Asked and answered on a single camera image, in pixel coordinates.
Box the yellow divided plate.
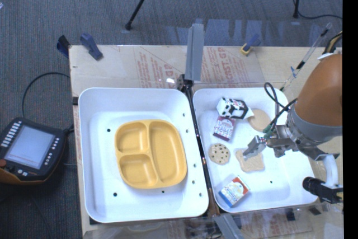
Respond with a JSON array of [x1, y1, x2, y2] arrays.
[[114, 119, 188, 190]]

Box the round tan biscuit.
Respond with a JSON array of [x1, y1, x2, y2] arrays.
[[247, 109, 272, 133]]

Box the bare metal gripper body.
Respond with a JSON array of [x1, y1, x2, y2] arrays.
[[265, 124, 300, 158]]

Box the brown cardboard board red print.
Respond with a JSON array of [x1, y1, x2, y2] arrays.
[[68, 44, 343, 239]]

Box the chocolate chip cookie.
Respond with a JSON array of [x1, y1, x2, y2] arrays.
[[208, 143, 232, 166]]

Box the pink and white carton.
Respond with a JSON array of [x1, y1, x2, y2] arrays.
[[212, 115, 237, 142]]

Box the white plastic tray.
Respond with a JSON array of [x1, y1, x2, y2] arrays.
[[192, 87, 320, 214], [78, 87, 210, 224]]

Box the black and white cow carton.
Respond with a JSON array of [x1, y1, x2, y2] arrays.
[[215, 96, 250, 120]]

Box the tan bread slice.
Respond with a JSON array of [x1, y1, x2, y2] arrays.
[[235, 148, 266, 174]]

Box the orange and blue carton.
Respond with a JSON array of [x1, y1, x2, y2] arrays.
[[218, 175, 251, 208]]

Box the black cylinder on white bracket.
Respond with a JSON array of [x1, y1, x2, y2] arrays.
[[302, 153, 343, 204]]

